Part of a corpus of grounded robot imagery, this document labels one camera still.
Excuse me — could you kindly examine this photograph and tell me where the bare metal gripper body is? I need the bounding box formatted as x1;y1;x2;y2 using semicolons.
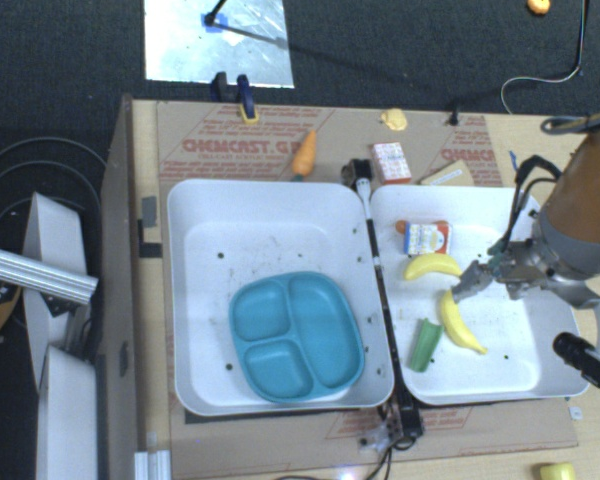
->
488;240;600;310

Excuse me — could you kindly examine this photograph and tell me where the yellow banana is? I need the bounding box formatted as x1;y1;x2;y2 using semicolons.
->
403;252;464;282
439;287;489;356

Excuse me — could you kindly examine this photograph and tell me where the white and orange carton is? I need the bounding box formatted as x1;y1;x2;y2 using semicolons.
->
403;220;454;257

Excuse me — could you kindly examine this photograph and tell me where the white plastic tray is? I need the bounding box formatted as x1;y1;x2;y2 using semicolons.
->
369;183;592;407
166;178;396;417

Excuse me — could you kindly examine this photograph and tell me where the green celery stick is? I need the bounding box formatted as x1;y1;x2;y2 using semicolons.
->
407;317;445;374

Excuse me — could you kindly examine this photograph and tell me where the thin black and white rod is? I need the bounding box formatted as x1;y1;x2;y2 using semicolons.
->
356;177;407;405

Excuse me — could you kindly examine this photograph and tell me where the red and white carton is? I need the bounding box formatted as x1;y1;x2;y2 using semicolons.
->
369;141;413;186

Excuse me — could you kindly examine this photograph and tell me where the yellow lump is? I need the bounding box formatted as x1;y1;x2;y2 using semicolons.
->
379;107;410;132

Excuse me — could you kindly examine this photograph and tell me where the blue divided plate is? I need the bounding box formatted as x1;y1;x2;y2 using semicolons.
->
228;270;367;404

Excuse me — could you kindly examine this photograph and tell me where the yellow-green block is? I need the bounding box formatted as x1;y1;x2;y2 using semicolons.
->
538;461;577;480

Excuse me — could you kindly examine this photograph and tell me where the orange carrot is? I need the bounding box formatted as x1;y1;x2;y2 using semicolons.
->
290;129;319;184

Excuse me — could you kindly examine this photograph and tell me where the brown cardboard board red print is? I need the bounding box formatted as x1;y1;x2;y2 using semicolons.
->
155;99;580;475

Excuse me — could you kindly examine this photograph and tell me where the black cylinder on white bracket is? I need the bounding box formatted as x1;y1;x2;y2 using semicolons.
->
552;299;600;389

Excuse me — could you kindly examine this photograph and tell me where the black block with thin wires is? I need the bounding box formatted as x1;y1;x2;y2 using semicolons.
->
341;157;374;189
378;396;426;443

